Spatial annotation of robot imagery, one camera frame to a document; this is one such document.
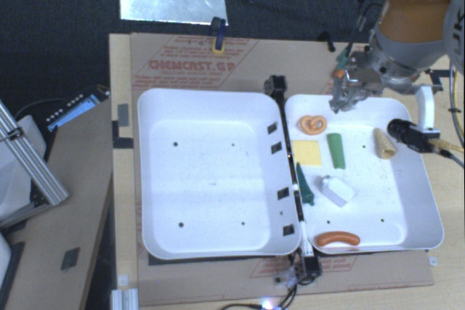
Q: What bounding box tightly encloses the thin black and white rod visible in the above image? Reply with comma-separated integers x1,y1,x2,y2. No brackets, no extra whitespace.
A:
275,90,314,259

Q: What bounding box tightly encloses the brown cardboard board, red print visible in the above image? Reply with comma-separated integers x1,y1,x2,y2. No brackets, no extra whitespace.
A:
129,32,435,306

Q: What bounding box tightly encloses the orange sausage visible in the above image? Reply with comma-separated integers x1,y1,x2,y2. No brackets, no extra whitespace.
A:
315,231,361,249

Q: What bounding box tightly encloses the white plastic tray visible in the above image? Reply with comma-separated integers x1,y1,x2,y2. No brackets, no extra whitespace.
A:
283,94,445,256
137,87,303,261

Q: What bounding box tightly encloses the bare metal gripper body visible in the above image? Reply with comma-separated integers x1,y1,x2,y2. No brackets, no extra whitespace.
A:
341,49,421,94

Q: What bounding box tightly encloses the white carton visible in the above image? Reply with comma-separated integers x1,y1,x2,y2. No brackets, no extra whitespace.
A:
318,174,355,208

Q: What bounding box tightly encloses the dark green pepper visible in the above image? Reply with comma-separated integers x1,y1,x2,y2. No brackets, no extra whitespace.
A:
295,162,316,207

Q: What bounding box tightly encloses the black cylinder on white bracket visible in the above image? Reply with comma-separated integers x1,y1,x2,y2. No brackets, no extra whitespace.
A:
386,84,442,154

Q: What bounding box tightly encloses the green cucumber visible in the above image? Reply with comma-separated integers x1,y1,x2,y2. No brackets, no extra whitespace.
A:
325,132,347,171

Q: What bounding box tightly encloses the yellow cheese slice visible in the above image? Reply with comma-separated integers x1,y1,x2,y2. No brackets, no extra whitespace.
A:
291,139,323,168

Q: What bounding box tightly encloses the orange pretzel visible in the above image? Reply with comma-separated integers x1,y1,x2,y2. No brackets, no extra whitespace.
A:
299,114,328,136

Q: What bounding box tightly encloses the beige ice cream cone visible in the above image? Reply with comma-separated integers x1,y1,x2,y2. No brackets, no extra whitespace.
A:
373,127,397,160

